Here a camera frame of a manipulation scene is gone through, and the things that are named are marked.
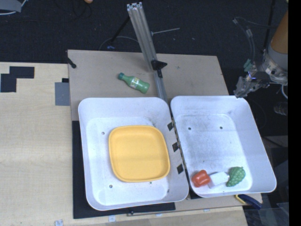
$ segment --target yellow plate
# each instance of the yellow plate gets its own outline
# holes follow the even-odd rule
[[[124,182],[164,178],[170,170],[163,134],[153,126],[122,126],[109,135],[112,169]]]

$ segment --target white tray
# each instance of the white tray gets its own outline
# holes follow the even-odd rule
[[[189,184],[177,142],[169,107],[157,97],[87,98],[79,104],[86,197],[96,210],[111,210],[185,199]],[[150,125],[164,135],[171,168],[168,175],[152,182],[127,183],[117,179],[111,168],[108,137],[119,126]]]
[[[268,193],[276,178],[247,101],[235,96],[178,96],[171,101],[176,130],[192,190],[201,197]],[[225,184],[195,187],[191,177],[242,166],[244,180],[234,187]]]

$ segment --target bottle label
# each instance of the bottle label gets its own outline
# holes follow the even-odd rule
[[[131,81],[130,87],[132,87],[133,89],[135,89],[139,83],[140,79],[134,77]]]

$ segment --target plastic toy bottle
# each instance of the plastic toy bottle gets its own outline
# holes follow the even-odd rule
[[[118,79],[127,83],[129,87],[139,90],[144,94],[147,92],[147,90],[150,87],[149,83],[144,82],[141,79],[138,79],[137,77],[134,76],[126,76],[124,75],[124,73],[120,73]]]

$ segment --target green vegetable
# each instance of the green vegetable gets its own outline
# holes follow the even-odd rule
[[[233,167],[230,169],[229,176],[226,186],[235,186],[245,178],[246,172],[243,167]]]

